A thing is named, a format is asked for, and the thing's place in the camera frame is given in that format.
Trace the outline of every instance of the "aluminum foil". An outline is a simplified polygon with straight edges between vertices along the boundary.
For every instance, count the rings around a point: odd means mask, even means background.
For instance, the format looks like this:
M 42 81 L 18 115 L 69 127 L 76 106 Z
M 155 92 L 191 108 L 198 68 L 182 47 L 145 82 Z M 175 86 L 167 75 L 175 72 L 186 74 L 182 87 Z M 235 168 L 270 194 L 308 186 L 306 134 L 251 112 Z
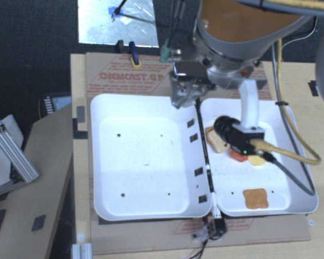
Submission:
M 122 15 L 112 19 L 122 0 L 78 0 L 79 42 L 124 45 L 134 41 L 140 47 L 158 47 L 152 0 L 127 0 Z

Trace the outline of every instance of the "connector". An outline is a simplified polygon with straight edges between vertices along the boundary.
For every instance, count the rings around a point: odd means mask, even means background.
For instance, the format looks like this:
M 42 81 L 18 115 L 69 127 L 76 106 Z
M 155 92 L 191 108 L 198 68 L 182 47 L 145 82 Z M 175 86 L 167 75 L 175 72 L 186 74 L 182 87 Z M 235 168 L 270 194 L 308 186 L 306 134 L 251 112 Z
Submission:
M 160 62 L 161 63 L 169 62 L 170 54 L 171 54 L 171 47 L 167 47 L 167 41 L 166 41 L 161 48 Z
M 261 157 L 264 158 L 267 162 L 276 162 L 276 158 L 271 153 L 264 152 Z

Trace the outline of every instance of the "food item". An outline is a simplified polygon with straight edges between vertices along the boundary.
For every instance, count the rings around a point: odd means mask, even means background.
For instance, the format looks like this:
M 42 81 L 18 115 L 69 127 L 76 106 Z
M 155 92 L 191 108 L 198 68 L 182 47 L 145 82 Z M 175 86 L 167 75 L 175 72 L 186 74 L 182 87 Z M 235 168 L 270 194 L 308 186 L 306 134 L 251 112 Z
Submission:
M 244 190 L 245 204 L 249 209 L 268 208 L 269 203 L 265 189 Z
M 214 127 L 205 128 L 205 138 L 216 153 L 223 153 L 230 147 L 230 145 L 225 143 L 223 139 L 216 133 Z
M 261 166 L 266 163 L 266 160 L 258 155 L 249 155 L 248 162 L 250 162 L 253 166 Z
M 246 155 L 241 155 L 237 153 L 236 151 L 232 150 L 231 153 L 229 154 L 232 159 L 235 159 L 238 162 L 244 162 L 248 159 L 248 156 Z

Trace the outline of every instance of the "table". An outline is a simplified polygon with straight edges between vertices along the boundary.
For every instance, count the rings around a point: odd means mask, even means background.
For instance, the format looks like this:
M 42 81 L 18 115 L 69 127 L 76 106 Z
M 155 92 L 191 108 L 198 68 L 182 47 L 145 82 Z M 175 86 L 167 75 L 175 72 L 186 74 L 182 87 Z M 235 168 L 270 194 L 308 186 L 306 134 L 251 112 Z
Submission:
M 71 106 L 34 123 L 24 154 L 40 176 L 0 201 L 0 259 L 49 259 L 71 175 Z
M 271 63 L 264 62 L 264 69 L 273 89 L 273 72 Z M 77 106 L 86 105 L 85 56 L 71 57 L 72 70 L 77 70 L 79 76 L 72 76 L 73 118 L 76 118 Z M 315 223 L 310 227 L 311 241 L 273 243 L 264 245 L 249 245 L 235 247 L 206 248 L 202 258 L 324 258 L 324 102 L 321 97 L 311 94 L 308 82 L 315 80 L 314 64 L 283 63 L 282 87 L 285 100 L 294 113 L 298 130 L 304 139 L 320 154 L 322 164 L 310 167 L 312 177 L 319 197 L 319 206 L 315 213 L 308 216 Z M 78 124 L 78 130 L 87 130 L 87 124 Z M 87 144 L 82 139 L 74 141 L 74 155 L 87 150 Z M 89 212 L 89 174 L 87 159 L 75 162 L 75 197 L 76 197 L 76 232 L 79 244 L 91 242 L 91 226 Z M 111 255 L 96 255 L 94 259 L 107 258 L 188 258 L 197 250 L 180 249 L 169 251 L 153 251 L 144 253 L 126 253 Z

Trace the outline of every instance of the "cardboard sheet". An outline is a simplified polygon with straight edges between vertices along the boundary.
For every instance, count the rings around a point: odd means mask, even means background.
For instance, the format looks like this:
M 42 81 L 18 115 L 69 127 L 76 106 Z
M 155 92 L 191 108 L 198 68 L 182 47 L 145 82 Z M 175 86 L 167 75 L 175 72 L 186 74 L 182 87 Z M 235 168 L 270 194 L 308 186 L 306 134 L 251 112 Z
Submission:
M 168 74 L 171 64 L 160 64 L 155 56 L 140 56 L 142 69 L 130 65 L 129 55 L 108 53 L 86 54 L 87 104 L 101 93 L 146 94 L 169 96 Z M 265 77 L 259 66 L 252 77 Z M 208 97 L 239 98 L 237 91 L 218 89 Z M 259 98 L 270 100 L 269 86 L 259 91 Z M 89 185 L 91 242 L 94 255 L 130 253 L 138 251 L 197 248 L 192 233 L 204 224 L 201 219 L 153 220 L 130 222 L 107 222 L 99 218 L 93 207 L 93 170 L 90 110 L 89 128 Z M 228 232 L 221 240 L 209 246 L 234 246 L 241 244 L 277 243 L 310 240 L 304 215 L 227 219 Z

